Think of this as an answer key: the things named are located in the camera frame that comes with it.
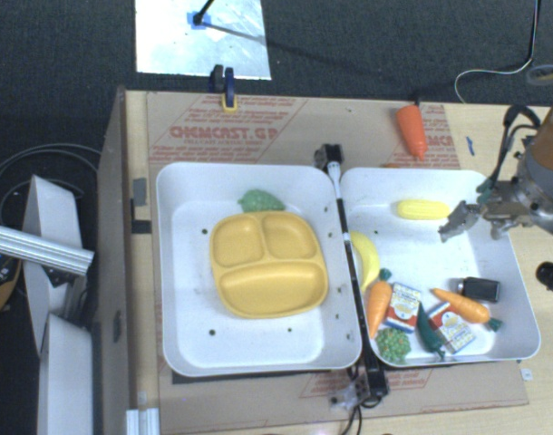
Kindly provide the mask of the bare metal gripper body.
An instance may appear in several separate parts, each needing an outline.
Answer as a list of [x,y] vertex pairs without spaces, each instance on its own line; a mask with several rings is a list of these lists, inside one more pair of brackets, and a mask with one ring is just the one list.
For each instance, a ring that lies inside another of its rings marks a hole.
[[513,220],[514,227],[538,227],[553,236],[553,198],[527,178],[493,183],[486,179],[477,187],[480,214],[490,222],[494,218]]

